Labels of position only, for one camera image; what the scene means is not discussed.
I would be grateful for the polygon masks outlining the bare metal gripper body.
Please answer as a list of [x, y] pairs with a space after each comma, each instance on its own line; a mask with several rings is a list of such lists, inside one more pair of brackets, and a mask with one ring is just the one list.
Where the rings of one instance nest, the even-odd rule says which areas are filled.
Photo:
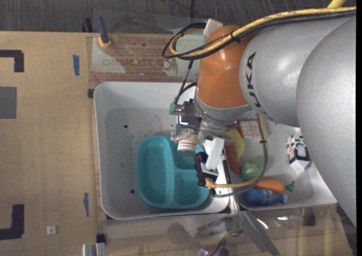
[[175, 133], [182, 139], [192, 134], [196, 134], [198, 139], [208, 139], [212, 136], [223, 136], [227, 130], [225, 122], [207, 114], [196, 100], [185, 101], [182, 105], [178, 105], [175, 115]]

